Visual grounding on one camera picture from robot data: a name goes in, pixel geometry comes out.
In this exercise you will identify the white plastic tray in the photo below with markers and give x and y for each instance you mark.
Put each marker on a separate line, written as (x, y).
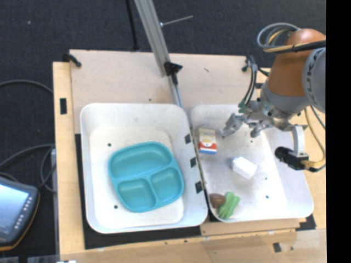
(246, 196)
(131, 119)

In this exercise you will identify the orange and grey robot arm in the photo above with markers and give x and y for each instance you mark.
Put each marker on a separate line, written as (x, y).
(288, 70)

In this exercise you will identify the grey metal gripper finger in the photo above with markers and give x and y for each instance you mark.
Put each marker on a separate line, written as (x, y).
(232, 125)
(257, 131)

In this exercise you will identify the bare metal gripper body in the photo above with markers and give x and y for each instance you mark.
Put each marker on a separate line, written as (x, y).
(264, 118)

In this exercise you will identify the black cylinder on white bracket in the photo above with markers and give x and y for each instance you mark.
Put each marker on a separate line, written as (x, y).
(291, 156)

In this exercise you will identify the blue divided plate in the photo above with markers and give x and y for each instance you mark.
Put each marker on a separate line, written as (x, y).
(145, 177)

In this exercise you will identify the red white yellow carton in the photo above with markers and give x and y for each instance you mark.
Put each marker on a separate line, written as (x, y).
(207, 142)

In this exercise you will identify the pale wood board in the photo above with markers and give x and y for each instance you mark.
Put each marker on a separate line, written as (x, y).
(118, 75)

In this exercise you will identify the green toy vegetable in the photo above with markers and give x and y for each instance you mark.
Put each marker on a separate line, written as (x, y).
(229, 205)

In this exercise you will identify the brown toy bread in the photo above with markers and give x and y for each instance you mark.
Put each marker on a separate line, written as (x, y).
(217, 200)

